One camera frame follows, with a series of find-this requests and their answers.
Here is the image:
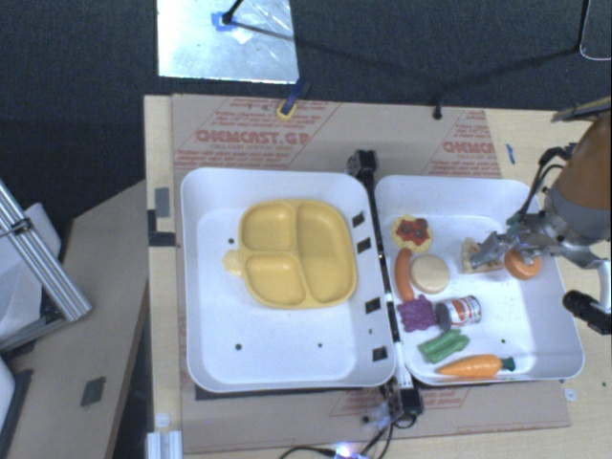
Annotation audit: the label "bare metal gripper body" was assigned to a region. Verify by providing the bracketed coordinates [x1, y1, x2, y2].
[497, 224, 604, 269]

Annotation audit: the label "tan bread slice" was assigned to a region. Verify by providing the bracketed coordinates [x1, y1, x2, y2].
[460, 236, 505, 275]

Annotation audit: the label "beige round biscuit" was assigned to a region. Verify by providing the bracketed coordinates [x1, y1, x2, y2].
[408, 253, 451, 295]

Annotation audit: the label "small red and white can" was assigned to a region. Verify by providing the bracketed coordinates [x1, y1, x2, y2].
[434, 295, 483, 331]

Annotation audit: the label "white plastic tray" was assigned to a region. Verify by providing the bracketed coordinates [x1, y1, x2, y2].
[374, 174, 586, 386]
[180, 166, 399, 394]

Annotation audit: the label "yellow and red pizza slice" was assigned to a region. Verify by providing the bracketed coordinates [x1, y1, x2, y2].
[390, 213, 434, 254]

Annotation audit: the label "orange sausage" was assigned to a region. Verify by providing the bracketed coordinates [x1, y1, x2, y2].
[394, 248, 416, 304]

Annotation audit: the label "purple grapes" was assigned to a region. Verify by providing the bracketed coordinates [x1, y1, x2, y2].
[396, 294, 438, 335]

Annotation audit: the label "thin black and white rod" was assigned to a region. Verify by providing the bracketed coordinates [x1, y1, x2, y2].
[359, 169, 413, 392]

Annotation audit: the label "green bean pods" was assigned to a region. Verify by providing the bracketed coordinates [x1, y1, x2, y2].
[417, 328, 471, 365]

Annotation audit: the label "orange carrot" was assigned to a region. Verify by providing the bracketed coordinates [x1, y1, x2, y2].
[437, 353, 517, 379]

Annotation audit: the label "yellow divided plate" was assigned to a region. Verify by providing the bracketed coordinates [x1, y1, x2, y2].
[222, 198, 360, 311]

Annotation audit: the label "brown cardboard board red print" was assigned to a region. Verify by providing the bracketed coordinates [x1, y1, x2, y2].
[170, 94, 573, 455]

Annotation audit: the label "black cylinder on white bracket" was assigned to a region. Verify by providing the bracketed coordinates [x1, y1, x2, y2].
[562, 256, 612, 337]

